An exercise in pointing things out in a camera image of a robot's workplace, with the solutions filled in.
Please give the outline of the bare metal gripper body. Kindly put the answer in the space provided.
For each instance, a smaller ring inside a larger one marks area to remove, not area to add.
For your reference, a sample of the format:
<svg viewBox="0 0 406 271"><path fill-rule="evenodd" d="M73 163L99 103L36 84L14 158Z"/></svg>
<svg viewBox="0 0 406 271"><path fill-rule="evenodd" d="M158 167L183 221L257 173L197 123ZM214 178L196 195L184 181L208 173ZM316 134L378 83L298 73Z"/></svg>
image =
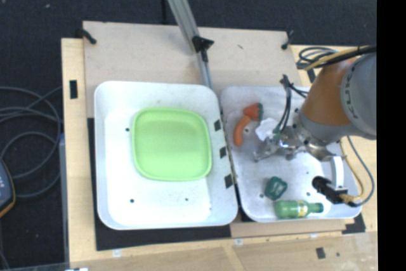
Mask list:
<svg viewBox="0 0 406 271"><path fill-rule="evenodd" d="M277 144L286 150L300 150L301 153L310 154L317 160L329 160L334 157L327 148L327 143L315 138L304 127L288 126L281 132Z"/></svg>

